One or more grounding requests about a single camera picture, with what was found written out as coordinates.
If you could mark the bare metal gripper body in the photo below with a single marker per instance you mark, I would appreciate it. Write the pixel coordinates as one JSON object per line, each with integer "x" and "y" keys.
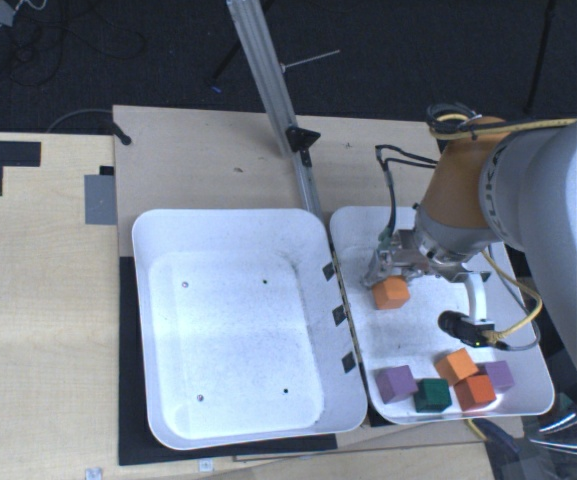
{"x": 413, "y": 255}

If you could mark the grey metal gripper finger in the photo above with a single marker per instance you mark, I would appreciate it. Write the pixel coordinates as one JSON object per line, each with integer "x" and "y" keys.
{"x": 375, "y": 272}
{"x": 411, "y": 275}

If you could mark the orange cube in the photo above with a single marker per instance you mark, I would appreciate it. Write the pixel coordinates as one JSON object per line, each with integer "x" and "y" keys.
{"x": 455, "y": 364}
{"x": 475, "y": 393}
{"x": 391, "y": 294}

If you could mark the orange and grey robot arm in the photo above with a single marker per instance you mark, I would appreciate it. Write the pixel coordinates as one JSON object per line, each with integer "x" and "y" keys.
{"x": 528, "y": 188}

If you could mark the white plastic tray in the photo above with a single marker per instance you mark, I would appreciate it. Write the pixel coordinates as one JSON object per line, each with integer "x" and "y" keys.
{"x": 238, "y": 338}
{"x": 418, "y": 333}

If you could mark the purple cube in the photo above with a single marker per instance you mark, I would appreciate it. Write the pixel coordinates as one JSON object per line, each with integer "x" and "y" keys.
{"x": 500, "y": 374}
{"x": 395, "y": 384}

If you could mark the green cube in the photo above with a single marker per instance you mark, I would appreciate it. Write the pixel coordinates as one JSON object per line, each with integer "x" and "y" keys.
{"x": 433, "y": 396}

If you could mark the pale wood board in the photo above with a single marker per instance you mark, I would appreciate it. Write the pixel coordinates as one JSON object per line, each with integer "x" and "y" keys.
{"x": 203, "y": 163}

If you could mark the black cylinder on white bracket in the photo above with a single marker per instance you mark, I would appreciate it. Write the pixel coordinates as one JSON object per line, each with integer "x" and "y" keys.
{"x": 468, "y": 327}

